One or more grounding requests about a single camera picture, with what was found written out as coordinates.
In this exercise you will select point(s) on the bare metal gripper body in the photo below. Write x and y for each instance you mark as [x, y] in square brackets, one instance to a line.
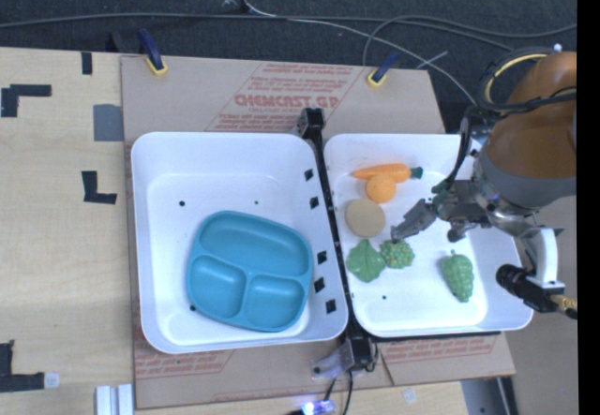
[469, 207]

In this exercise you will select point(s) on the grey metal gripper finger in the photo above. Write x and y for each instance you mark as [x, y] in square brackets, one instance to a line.
[457, 232]
[415, 218]

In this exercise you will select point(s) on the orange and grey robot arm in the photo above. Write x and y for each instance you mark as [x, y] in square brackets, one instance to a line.
[534, 137]

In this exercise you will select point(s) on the green broccoli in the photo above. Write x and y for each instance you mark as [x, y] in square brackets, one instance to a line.
[397, 255]

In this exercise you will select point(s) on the green grapes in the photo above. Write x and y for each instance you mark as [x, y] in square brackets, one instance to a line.
[458, 275]

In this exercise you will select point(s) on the orange round biscuit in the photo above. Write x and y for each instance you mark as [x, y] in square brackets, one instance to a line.
[380, 190]

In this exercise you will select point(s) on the beige round biscuit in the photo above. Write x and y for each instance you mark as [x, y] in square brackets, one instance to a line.
[364, 217]

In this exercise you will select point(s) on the orange carrot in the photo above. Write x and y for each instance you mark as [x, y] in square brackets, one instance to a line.
[382, 171]

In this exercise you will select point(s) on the green lettuce leaf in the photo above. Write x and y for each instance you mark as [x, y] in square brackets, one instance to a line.
[364, 261]

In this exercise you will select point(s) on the white plastic tray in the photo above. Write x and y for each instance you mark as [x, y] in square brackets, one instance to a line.
[422, 300]
[164, 240]

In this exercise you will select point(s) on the thin black rod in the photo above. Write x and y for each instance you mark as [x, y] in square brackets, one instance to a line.
[334, 226]

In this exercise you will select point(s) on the blue divided plate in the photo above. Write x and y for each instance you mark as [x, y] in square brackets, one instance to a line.
[248, 272]

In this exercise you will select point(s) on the brown cardboard board red print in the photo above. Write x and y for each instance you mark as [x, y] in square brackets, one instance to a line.
[197, 94]

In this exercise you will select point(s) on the black cylinder on white bracket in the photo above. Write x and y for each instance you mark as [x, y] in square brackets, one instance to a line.
[539, 263]

